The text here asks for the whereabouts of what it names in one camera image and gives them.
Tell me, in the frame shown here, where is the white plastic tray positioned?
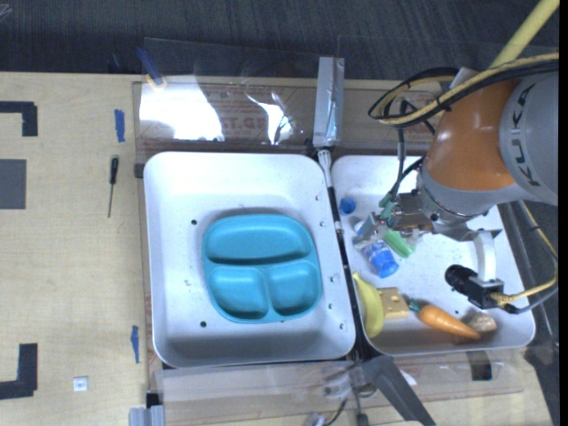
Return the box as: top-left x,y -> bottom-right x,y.
142,150 -> 358,369
330,154 -> 537,358

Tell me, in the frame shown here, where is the blue divided plate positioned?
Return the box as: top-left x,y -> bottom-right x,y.
201,213 -> 324,325

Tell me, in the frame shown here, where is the clear plastic bottle blue label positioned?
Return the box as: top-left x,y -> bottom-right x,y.
353,221 -> 400,280

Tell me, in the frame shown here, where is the yellow banana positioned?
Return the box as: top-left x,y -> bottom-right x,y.
351,272 -> 385,340

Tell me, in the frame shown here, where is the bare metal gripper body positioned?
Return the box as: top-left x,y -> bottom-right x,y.
391,191 -> 446,235

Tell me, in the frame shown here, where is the orange carrot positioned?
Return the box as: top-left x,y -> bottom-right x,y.
407,298 -> 482,342

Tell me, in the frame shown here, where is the yellow cheese wedge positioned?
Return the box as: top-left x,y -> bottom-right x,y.
376,286 -> 411,320

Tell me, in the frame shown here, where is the beige bread piece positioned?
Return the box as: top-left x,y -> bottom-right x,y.
467,312 -> 498,334

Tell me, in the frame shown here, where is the black screwdriver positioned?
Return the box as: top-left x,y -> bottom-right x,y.
106,154 -> 121,219

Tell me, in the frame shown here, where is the green packet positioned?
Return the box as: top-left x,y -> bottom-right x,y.
383,228 -> 417,259

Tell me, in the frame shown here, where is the black cylinder on white bracket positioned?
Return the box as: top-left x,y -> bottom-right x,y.
445,228 -> 506,311

